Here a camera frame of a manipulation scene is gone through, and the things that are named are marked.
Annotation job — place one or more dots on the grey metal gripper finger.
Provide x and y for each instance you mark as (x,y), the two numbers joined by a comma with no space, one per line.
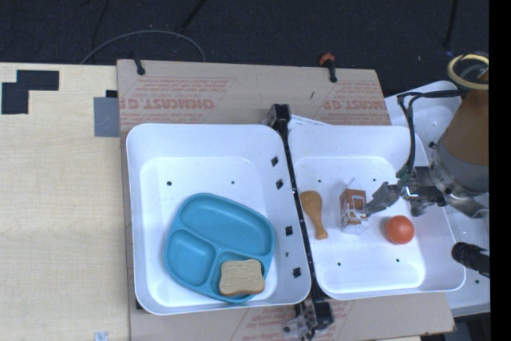
(381,197)
(420,209)

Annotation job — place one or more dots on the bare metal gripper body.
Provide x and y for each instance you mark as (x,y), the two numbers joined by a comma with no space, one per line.
(429,193)

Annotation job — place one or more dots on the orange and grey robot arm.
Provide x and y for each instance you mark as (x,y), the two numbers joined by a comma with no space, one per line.
(471,128)

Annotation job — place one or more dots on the orange ball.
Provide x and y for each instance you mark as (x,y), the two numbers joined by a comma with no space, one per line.
(399,229)

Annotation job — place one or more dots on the orange and white carton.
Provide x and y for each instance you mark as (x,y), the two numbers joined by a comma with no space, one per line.
(351,213)

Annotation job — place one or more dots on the brown chicken drumstick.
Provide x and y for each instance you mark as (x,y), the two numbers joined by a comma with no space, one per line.
(313,207)

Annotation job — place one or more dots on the white plastic tray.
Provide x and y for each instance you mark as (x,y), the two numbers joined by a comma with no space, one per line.
(207,171)
(359,263)

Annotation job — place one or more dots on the thin black rod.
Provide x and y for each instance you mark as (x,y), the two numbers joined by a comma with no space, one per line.
(299,203)

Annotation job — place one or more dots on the white paper sheet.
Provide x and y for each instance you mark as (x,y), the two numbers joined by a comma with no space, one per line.
(307,120)

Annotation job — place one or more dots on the tan bread slice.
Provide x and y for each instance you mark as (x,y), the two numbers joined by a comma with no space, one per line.
(241,277)

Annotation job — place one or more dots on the blue divided plate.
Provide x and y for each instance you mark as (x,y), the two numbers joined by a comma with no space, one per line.
(207,227)

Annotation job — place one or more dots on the brown cardboard board, red print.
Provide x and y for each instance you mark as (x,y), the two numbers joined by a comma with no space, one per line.
(223,96)

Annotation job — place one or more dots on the black cylinder on white bracket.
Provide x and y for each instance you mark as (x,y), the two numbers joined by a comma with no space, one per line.
(471,256)

